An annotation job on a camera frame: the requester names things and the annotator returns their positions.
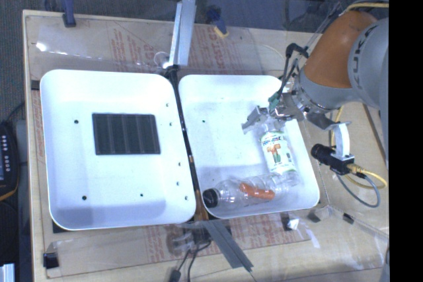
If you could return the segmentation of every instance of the black cable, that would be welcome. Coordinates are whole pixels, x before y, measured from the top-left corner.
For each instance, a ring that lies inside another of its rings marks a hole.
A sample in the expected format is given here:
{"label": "black cable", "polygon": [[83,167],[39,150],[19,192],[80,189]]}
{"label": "black cable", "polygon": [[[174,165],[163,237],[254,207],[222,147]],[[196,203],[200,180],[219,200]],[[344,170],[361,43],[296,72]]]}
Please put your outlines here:
{"label": "black cable", "polygon": [[339,179],[339,181],[340,181],[340,183],[344,186],[344,188],[346,189],[346,191],[348,192],[348,193],[350,193],[351,194],[351,196],[354,198],[354,199],[356,199],[357,201],[359,201],[359,202],[361,202],[361,203],[363,203],[364,205],[366,205],[366,206],[368,206],[368,207],[370,207],[370,208],[376,208],[376,207],[379,207],[379,205],[380,205],[380,203],[381,203],[381,194],[379,193],[379,190],[377,189],[377,187],[376,187],[376,185],[374,184],[374,182],[372,181],[372,180],[370,180],[370,178],[367,176],[367,175],[365,175],[365,174],[362,174],[362,173],[357,173],[356,174],[356,176],[358,176],[359,178],[363,178],[363,179],[365,179],[365,180],[367,180],[367,182],[369,182],[370,184],[371,184],[371,186],[373,187],[373,189],[375,190],[375,193],[376,193],[376,198],[377,198],[377,202],[374,204],[374,205],[371,205],[371,204],[369,204],[369,203],[367,203],[367,202],[365,202],[365,201],[363,201],[362,199],[360,199],[356,194],[354,194],[348,187],[347,187],[347,185],[345,184],[345,182],[341,179],[341,177],[340,177],[340,175],[339,174],[337,174],[336,175],[337,177],[338,177],[338,179]]}
{"label": "black cable", "polygon": [[190,270],[191,270],[191,267],[192,267],[192,264],[194,263],[194,260],[195,260],[195,258],[196,258],[196,256],[197,256],[197,254],[198,254],[198,252],[201,252],[203,249],[206,249],[210,244],[212,244],[212,242],[211,241],[209,241],[205,246],[203,246],[202,248],[199,248],[199,245],[197,244],[197,249],[195,249],[195,251],[191,251],[191,249],[188,249],[187,251],[186,251],[186,253],[185,253],[185,256],[184,256],[184,258],[182,259],[182,263],[179,265],[179,268],[178,269],[175,269],[175,270],[173,270],[172,271],[172,273],[171,273],[171,278],[169,279],[169,282],[178,282],[179,281],[179,279],[180,279],[180,276],[181,276],[181,274],[180,274],[180,269],[182,268],[182,266],[184,265],[184,263],[185,263],[185,261],[186,261],[186,259],[187,259],[187,257],[188,257],[188,255],[189,254],[192,254],[192,260],[191,260],[191,262],[190,262],[190,265],[189,265],[189,267],[188,267],[188,279],[187,279],[187,282],[190,282]]}
{"label": "black cable", "polygon": [[190,253],[190,250],[188,249],[185,253],[184,259],[182,260],[182,263],[180,264],[179,268],[177,269],[178,271],[182,268],[182,266],[184,265],[186,258],[188,257],[188,254]]}
{"label": "black cable", "polygon": [[197,246],[196,251],[192,255],[192,260],[190,262],[190,265],[188,266],[188,273],[187,273],[186,282],[191,282],[191,279],[190,279],[191,267],[192,267],[192,264],[194,263],[194,260],[197,257],[198,252],[201,252],[203,249],[206,249],[210,244],[212,244],[211,241],[209,241],[203,248],[198,248],[198,246]]}
{"label": "black cable", "polygon": [[295,59],[292,63],[291,66],[291,70],[289,71],[288,75],[286,76],[285,79],[283,79],[281,87],[279,88],[279,90],[277,91],[278,95],[281,96],[282,92],[286,86],[286,83],[288,82],[288,79],[292,76],[292,73],[295,71],[295,68],[298,66],[298,59]]}
{"label": "black cable", "polygon": [[288,72],[288,65],[289,65],[289,57],[288,57],[288,55],[285,57],[284,74],[279,77],[279,80],[286,79],[286,73]]}
{"label": "black cable", "polygon": [[25,101],[22,101],[18,106],[13,108],[12,112],[9,113],[9,115],[7,116],[7,118],[4,121],[5,122],[9,121],[11,119],[11,117],[13,116],[13,114],[18,112],[18,110],[20,110],[24,105],[25,105]]}

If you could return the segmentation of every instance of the wooden table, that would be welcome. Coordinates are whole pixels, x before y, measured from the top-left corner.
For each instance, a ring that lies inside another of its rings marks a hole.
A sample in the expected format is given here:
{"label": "wooden table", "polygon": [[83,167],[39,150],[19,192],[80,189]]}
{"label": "wooden table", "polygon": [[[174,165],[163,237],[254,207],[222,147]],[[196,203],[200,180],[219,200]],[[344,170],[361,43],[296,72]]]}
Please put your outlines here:
{"label": "wooden table", "polygon": [[[37,81],[48,70],[62,67],[131,71],[133,62],[151,61],[156,52],[169,51],[173,30],[171,22],[87,15],[75,17],[79,31],[73,31],[68,37],[68,29],[61,27],[60,13],[24,11],[22,16],[34,281],[167,281],[171,269],[181,263],[180,259],[131,266],[122,262],[122,267],[116,267],[119,264],[116,257],[132,257],[131,253],[127,256],[125,252],[125,244],[128,250],[134,250],[128,241],[128,229],[53,232],[48,215],[40,100],[34,89]],[[214,69],[222,69],[223,58],[228,55],[236,59],[254,50],[261,67],[267,69],[266,73],[278,75],[275,69],[280,70],[283,65],[287,44],[305,45],[311,37],[308,33],[277,30],[234,27],[229,31],[227,41],[217,43],[208,25],[196,25],[192,50],[198,55],[208,53],[208,58],[213,60],[210,67]],[[103,63],[98,62],[101,56],[106,56]],[[271,64],[275,61],[279,64],[272,70]],[[151,63],[139,66],[149,69],[149,65]],[[377,112],[362,104],[351,103],[345,106],[343,120],[352,121],[348,129],[356,162],[387,179]],[[316,142],[328,143],[327,135],[308,123],[301,123],[300,128],[307,147]],[[321,203],[315,210],[320,222],[314,223],[307,217],[310,211],[296,211],[293,217],[299,219],[301,232],[284,234],[289,243],[270,242],[270,245],[244,250],[253,263],[252,274],[241,267],[232,269],[223,254],[217,253],[197,257],[191,278],[195,277],[195,281],[283,281],[302,277],[306,281],[307,276],[314,276],[312,280],[318,281],[317,275],[339,273],[343,281],[348,278],[377,281],[381,257],[383,259],[389,240],[388,189],[381,191],[381,205],[370,209],[352,199],[327,167],[320,167],[314,160],[313,168],[321,189]],[[360,193],[364,199],[374,198],[372,192],[360,190]],[[304,235],[305,240],[289,240],[292,234]],[[102,243],[101,248],[97,248],[99,242],[96,240],[105,236],[113,238],[115,243],[109,246]],[[59,267],[46,269],[43,254],[52,248],[59,253]],[[95,248],[93,253],[96,254],[90,256],[84,248]],[[184,264],[181,281],[186,278],[187,267],[188,264]],[[81,269],[90,272],[78,272]]]}

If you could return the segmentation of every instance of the metal bracket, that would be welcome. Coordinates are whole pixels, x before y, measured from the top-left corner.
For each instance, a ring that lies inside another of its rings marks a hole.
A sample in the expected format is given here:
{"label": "metal bracket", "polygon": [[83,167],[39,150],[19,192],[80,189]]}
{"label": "metal bracket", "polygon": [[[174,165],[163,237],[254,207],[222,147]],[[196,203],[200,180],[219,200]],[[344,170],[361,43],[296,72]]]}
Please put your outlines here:
{"label": "metal bracket", "polygon": [[298,109],[292,98],[292,93],[282,93],[280,100],[271,115],[277,119],[298,121],[304,120],[304,113]]}
{"label": "metal bracket", "polygon": [[188,65],[192,30],[196,16],[196,0],[182,0],[176,5],[169,65]]}
{"label": "metal bracket", "polygon": [[320,129],[323,129],[324,131],[330,131],[334,127],[338,125],[335,121],[332,121],[331,119],[328,119],[324,114],[322,113],[314,113],[309,112],[305,113],[305,118],[311,122],[313,125],[317,126]]}
{"label": "metal bracket", "polygon": [[254,107],[254,110],[252,110],[252,112],[247,118],[247,122],[241,124],[244,134],[254,129],[255,125],[264,123],[267,120],[267,117],[267,108],[260,108],[258,106]]}
{"label": "metal bracket", "polygon": [[349,122],[338,123],[336,126],[333,127],[336,152],[332,156],[342,161],[351,158],[350,134],[348,133],[348,129],[346,127],[347,124],[349,124]]}

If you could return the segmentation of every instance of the bottle cap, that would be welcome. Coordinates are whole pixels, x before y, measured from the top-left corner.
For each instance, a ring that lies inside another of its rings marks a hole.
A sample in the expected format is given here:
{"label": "bottle cap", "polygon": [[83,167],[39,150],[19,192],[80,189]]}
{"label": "bottle cap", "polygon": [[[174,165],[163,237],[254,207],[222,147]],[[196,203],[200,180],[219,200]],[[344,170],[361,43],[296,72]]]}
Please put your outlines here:
{"label": "bottle cap", "polygon": [[219,202],[219,193],[214,188],[205,190],[203,192],[203,200],[207,208],[214,208]]}

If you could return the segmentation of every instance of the clear plastic bottle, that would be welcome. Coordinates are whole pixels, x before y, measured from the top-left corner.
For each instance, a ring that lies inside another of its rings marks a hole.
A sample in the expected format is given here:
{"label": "clear plastic bottle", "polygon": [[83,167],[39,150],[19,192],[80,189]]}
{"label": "clear plastic bottle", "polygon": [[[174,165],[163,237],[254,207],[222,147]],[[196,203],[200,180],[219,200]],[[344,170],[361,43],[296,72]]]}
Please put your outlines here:
{"label": "clear plastic bottle", "polygon": [[203,192],[203,200],[207,208],[236,209],[280,199],[290,188],[290,183],[281,174],[272,172],[220,181]]}
{"label": "clear plastic bottle", "polygon": [[255,131],[269,174],[224,180],[203,192],[207,208],[236,209],[280,199],[300,183],[284,126],[269,117]]}
{"label": "clear plastic bottle", "polygon": [[269,117],[258,128],[257,133],[269,171],[280,174],[287,187],[298,185],[300,177],[293,161],[285,126]]}

